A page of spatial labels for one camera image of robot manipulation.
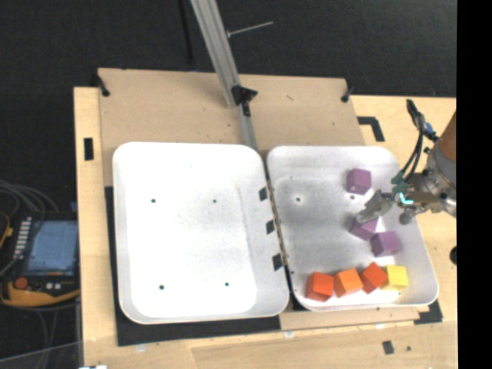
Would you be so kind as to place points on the orange cube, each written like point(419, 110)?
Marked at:
point(348, 282)

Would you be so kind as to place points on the white plastic tray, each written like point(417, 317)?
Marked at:
point(319, 229)
point(192, 237)

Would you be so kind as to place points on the yellow cube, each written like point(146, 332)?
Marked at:
point(396, 277)

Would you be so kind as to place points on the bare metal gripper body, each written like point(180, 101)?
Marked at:
point(430, 194)

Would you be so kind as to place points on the red cube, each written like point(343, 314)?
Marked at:
point(320, 286)
point(373, 277)

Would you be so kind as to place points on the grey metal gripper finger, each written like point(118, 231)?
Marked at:
point(378, 200)
point(366, 215)

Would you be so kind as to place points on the thin black and white rod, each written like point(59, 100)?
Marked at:
point(279, 229)

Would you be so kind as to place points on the brown cardboard board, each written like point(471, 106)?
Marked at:
point(173, 110)

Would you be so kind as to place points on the purple cube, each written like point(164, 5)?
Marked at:
point(358, 181)
point(363, 230)
point(385, 243)

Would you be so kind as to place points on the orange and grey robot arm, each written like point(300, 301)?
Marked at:
point(446, 156)

